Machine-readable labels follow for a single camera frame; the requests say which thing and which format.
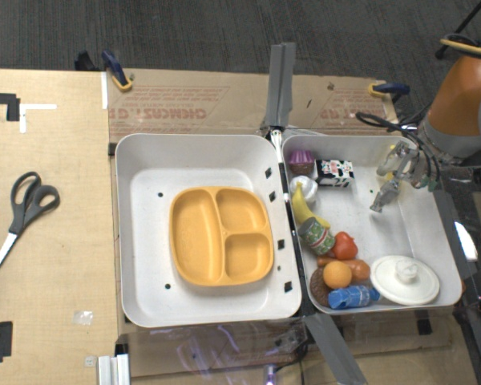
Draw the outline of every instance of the red tomato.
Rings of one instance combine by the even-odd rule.
[[[338,260],[352,260],[358,254],[358,247],[354,239],[344,231],[335,236],[335,245],[328,251]]]

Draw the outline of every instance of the white pot lid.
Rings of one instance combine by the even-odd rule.
[[[435,272],[423,262],[402,255],[389,255],[370,267],[370,280],[379,293],[401,305],[422,305],[440,291]]]

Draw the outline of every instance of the white tray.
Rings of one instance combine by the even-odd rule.
[[[370,306],[332,310],[310,299],[327,314],[356,314],[384,310],[405,310],[451,306],[462,293],[461,279],[445,234],[435,198],[425,188],[414,189],[403,181],[397,200],[383,207],[381,213],[370,210],[385,179],[376,174],[391,145],[404,140],[401,136],[309,136],[295,135],[283,143],[285,161],[292,151],[310,150],[316,160],[349,160],[354,167],[354,182],[348,188],[319,187],[317,202],[310,205],[324,217],[333,233],[347,232],[354,238],[357,257],[371,265],[380,257],[405,255],[424,262],[440,281],[437,298],[421,306],[403,306],[382,299]],[[292,180],[289,167],[288,181]],[[307,286],[317,268],[316,256],[301,246]]]
[[[296,313],[301,288],[278,161],[270,142],[258,136],[133,134],[118,143],[115,155],[121,298],[133,323],[181,326],[287,318]],[[179,275],[169,245],[170,206],[179,192],[206,185],[245,188],[264,201],[274,263],[260,281],[205,287]]]

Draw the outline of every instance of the brown sausage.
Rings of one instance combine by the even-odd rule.
[[[325,266],[333,261],[344,262],[351,268],[351,272],[353,273],[352,282],[362,282],[370,277],[370,267],[363,260],[338,260],[328,256],[328,254],[324,254],[317,257],[317,266]]]

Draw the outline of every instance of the gray carpet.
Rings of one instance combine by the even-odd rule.
[[[123,67],[267,73],[295,42],[295,74],[404,83],[403,115],[431,101],[459,57],[439,39],[480,0],[0,0],[0,67],[71,70],[87,50]],[[481,11],[463,31],[481,42]]]

